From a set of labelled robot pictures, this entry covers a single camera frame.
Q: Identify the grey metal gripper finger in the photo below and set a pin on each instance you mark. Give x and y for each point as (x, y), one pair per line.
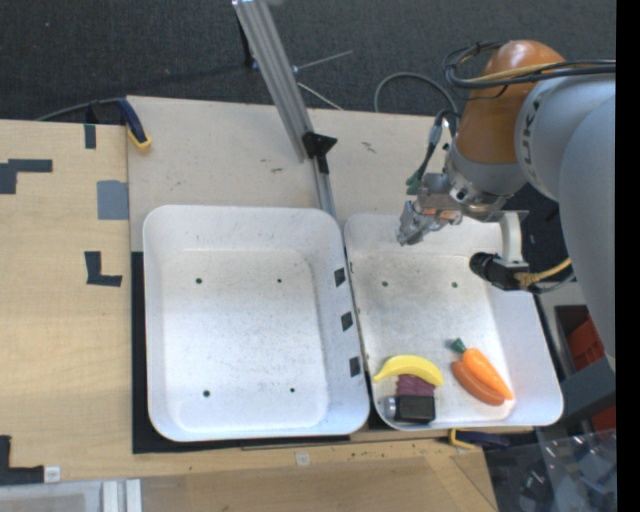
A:
(407, 225)
(428, 226)

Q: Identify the purple grapes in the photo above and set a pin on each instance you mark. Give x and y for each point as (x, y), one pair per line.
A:
(412, 386)

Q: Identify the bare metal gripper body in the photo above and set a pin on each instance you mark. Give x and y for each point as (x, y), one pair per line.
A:
(442, 197)

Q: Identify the orange carrot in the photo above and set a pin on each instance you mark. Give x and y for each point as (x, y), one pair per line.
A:
(482, 370)

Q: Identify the yellow banana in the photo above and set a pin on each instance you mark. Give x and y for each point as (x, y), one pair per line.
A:
(410, 366)

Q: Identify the black bottle with silver cap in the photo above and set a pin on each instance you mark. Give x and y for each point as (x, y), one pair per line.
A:
(415, 409)

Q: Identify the black cylinder on white bracket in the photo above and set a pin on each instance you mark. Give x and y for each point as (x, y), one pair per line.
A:
(500, 272)

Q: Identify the white plastic tray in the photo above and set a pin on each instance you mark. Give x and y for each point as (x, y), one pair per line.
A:
(425, 310)
(250, 325)

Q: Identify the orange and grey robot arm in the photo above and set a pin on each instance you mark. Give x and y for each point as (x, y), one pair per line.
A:
(575, 150)

